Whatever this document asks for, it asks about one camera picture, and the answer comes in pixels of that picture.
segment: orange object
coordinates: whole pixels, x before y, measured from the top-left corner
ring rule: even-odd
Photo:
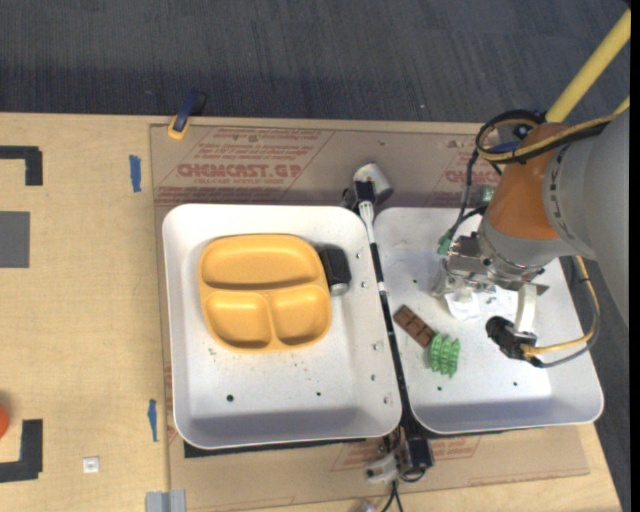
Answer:
[[[0,438],[9,428],[9,415],[7,411],[0,405]]]
[[[331,299],[320,257],[292,235],[211,242],[198,265],[200,304],[211,336],[237,352],[276,352],[320,341]]]
[[[534,128],[521,147],[539,142],[566,129],[560,123],[547,123]],[[547,165],[553,156],[548,151],[530,158],[525,164],[509,164],[487,208],[486,219],[500,233],[532,240],[553,240],[553,229],[544,209],[542,185]]]

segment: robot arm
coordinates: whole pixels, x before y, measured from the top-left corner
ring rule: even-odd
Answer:
[[[585,279],[581,258],[597,260],[629,324],[629,110],[610,122],[606,119],[604,129],[598,122],[585,123],[591,130],[586,133],[580,132],[584,125],[574,129],[541,124],[517,149],[502,154],[482,147],[487,132],[497,124],[492,120],[483,127],[478,149],[487,159],[511,163],[477,233],[459,237],[451,245],[434,294],[493,286],[518,291],[516,324],[500,327],[494,322],[487,329],[509,357],[534,363],[543,349],[535,347],[527,328],[530,322],[523,319],[531,319],[525,308],[532,308],[536,292],[545,288],[531,281],[558,256],[578,257]],[[585,337],[556,347],[583,344],[595,337],[596,330],[594,321]]]

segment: blue tape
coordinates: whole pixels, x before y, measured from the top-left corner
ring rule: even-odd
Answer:
[[[507,151],[513,151],[514,149],[518,149],[520,145],[519,140],[514,140],[512,142],[503,142],[502,144],[498,144],[497,146],[492,147],[489,150],[489,153],[506,153]]]
[[[135,155],[129,155],[129,173],[133,191],[141,192],[140,182],[142,181],[142,169],[140,168],[140,158]]]
[[[156,401],[152,398],[149,400],[149,408],[147,409],[147,418],[149,418],[149,425],[151,425],[151,435],[153,436],[153,442],[158,442],[158,413],[156,411]]]

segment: wooden table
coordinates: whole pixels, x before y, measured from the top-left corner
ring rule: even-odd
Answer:
[[[142,511],[148,491],[170,489],[149,142],[149,126],[168,120],[5,113],[0,121],[0,145],[38,146],[44,155],[43,186],[25,186],[23,161],[0,160],[0,211],[30,212],[31,245],[28,269],[0,268],[0,401],[12,419],[0,441],[0,462],[18,458],[21,420],[44,424],[43,471],[37,480],[0,484],[0,509]],[[433,127],[198,122],[397,132]],[[139,193],[132,190],[129,155],[141,158]],[[157,442],[150,400],[157,403]],[[619,510],[594,427],[579,432],[589,475],[410,494],[403,496],[404,509]],[[100,457],[97,473],[83,471],[83,458],[91,456]],[[352,511],[359,503],[291,510]]]

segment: small white sticker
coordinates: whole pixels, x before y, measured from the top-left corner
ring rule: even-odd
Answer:
[[[100,457],[85,457],[82,459],[82,469],[85,473],[97,473],[100,471]]]

